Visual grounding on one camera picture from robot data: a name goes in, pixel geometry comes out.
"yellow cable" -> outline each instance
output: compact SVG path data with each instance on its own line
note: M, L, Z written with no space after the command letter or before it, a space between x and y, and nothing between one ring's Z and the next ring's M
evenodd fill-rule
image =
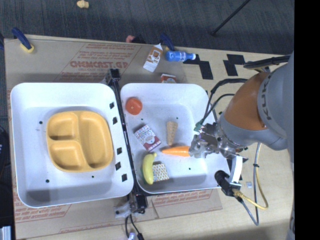
M259 159L259 153L260 153L260 152L258 152L257 158L256 158L256 163L257 163L257 164L258 164L258 159ZM264 203L265 203L265 207L257 204L255 201L253 201L253 200L251 200L249 197L245 196L239 189L233 188L232 191L233 191L234 196L240 197L240 198L242 198L242 199L245 199L245 200L247 200L248 202L250 202L251 204L253 204L254 206L256 206L256 207L258 207L258 208L260 208L260 209L262 209L262 210L266 210L266 209L268 209L269 205L268 205L267 199L266 199L266 197L265 197L265 195L264 195L264 193L263 193L263 191L262 191L262 188L261 188L260 178L259 178L259 173L258 173L258 167L255 168L255 176L256 176L256 182L257 182L257 184L258 184L259 191L260 191L261 196L262 196L262 199L263 199L263 201L264 201Z

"orange ball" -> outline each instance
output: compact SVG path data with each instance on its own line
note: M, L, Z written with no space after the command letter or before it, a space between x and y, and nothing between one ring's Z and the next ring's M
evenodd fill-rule
M131 115L138 115L142 110L142 102L137 98L129 98L125 104L125 109Z

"blue clamp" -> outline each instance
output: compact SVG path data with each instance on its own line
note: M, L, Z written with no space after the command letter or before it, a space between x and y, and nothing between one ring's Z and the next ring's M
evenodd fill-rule
M168 46L170 51L174 51L175 50L175 46L173 44L173 42L171 41L170 37L167 36L165 33L162 33L160 35L161 40L166 44L166 46Z
M14 34L14 36L20 40L21 48L27 53L32 53L35 47L28 41L24 33L22 33L21 30L17 27L14 27L11 31Z
M0 32L0 50L4 51L5 50L5 38Z

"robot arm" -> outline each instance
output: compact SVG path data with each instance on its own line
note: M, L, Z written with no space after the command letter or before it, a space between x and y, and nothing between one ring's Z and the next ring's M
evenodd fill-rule
M294 52L287 64L247 80L217 122L202 125L198 131L190 145L190 156L216 153L236 162L237 153L253 143L262 143L273 150L288 149L294 172ZM237 166L231 168L230 176L216 173L227 196L232 196L232 189L240 188L239 184L232 184L235 175L239 175ZM294 223L293 202L287 240L295 239Z

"snack package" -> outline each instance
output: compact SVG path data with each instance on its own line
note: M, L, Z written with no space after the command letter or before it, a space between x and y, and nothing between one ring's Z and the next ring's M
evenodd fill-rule
M147 151L151 151L161 144L159 138L148 125L145 125L137 130L134 135Z
M154 164L152 166L153 171L153 181L154 182L161 182L169 180L167 168L164 163Z

